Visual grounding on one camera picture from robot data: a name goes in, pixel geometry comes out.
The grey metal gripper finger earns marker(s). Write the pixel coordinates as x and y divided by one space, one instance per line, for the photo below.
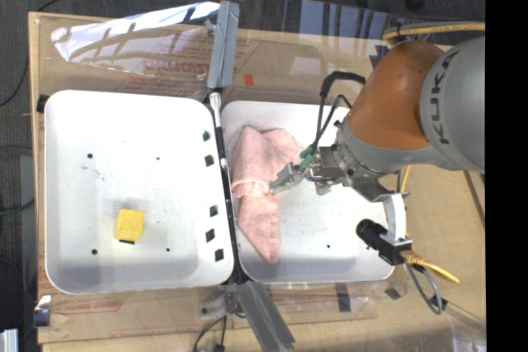
293 172
288 184

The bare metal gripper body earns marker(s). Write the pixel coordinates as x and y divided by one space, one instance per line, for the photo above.
330 167

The pink cloth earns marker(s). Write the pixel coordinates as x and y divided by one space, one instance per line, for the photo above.
257 160

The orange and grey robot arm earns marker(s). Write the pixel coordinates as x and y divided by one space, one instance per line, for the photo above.
396 107

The white plastic tray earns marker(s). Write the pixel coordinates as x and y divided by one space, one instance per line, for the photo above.
132 136
321 226

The yellow cube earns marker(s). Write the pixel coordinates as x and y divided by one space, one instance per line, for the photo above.
129 224

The black cylinder on white bracket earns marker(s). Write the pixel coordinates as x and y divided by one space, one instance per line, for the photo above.
377 237

